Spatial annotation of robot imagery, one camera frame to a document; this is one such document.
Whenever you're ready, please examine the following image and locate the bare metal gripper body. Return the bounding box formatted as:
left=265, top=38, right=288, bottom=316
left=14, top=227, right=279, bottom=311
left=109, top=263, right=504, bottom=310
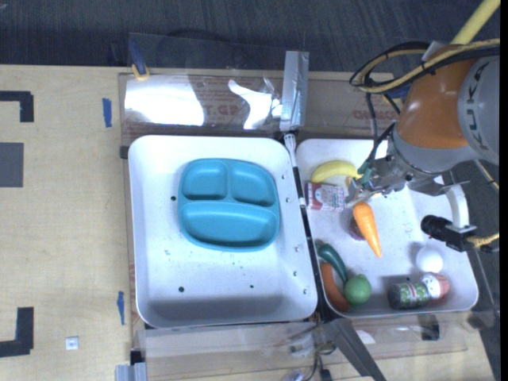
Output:
left=356, top=155, right=418, bottom=194

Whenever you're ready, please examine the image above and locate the red and white carton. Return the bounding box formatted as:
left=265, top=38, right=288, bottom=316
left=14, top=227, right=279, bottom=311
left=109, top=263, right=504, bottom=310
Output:
left=304, top=182, right=347, bottom=213

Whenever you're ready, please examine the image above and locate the dark green pepper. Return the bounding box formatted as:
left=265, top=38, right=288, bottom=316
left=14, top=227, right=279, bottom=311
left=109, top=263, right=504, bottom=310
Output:
left=317, top=243, right=350, bottom=286

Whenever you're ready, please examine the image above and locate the purple round toy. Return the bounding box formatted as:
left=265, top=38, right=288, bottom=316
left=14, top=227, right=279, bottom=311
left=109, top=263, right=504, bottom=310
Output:
left=348, top=216, right=367, bottom=241

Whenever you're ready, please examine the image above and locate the green can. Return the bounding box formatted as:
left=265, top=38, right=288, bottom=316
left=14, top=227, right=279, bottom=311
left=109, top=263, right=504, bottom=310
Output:
left=387, top=281, right=431, bottom=310

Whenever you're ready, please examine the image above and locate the green apple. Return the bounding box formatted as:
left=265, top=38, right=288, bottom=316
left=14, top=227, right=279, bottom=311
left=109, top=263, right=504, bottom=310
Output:
left=343, top=274, right=373, bottom=306

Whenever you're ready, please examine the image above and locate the pink and white small bottle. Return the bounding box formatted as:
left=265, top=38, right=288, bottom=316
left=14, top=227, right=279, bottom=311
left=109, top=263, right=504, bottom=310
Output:
left=419, top=271, right=451, bottom=301

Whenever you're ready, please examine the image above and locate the white ball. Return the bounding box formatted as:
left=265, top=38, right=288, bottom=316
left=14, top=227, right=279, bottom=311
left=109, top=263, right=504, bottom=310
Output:
left=415, top=245, right=445, bottom=274

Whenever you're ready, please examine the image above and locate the blue divided plate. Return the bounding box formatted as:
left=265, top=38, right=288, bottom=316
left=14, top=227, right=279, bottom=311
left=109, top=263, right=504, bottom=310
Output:
left=177, top=157, right=282, bottom=253

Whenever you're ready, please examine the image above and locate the orange sausage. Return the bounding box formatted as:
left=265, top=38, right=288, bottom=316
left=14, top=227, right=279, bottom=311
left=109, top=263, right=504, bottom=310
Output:
left=319, top=262, right=352, bottom=314

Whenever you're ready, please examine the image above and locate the black cylinder on white bracket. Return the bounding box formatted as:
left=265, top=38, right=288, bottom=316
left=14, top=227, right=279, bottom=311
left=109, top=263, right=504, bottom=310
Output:
left=420, top=183, right=478, bottom=253

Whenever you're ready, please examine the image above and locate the orange carrot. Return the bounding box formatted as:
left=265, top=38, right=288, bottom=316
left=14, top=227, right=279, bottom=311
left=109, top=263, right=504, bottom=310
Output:
left=352, top=201, right=383, bottom=259

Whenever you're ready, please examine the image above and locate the white plastic tray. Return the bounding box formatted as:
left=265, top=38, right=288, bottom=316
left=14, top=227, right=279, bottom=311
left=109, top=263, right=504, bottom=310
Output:
left=295, top=138, right=479, bottom=319
left=127, top=134, right=320, bottom=329

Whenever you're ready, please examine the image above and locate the yellow banana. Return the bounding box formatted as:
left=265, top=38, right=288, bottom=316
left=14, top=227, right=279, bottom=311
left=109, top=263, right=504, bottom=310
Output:
left=310, top=160, right=364, bottom=185

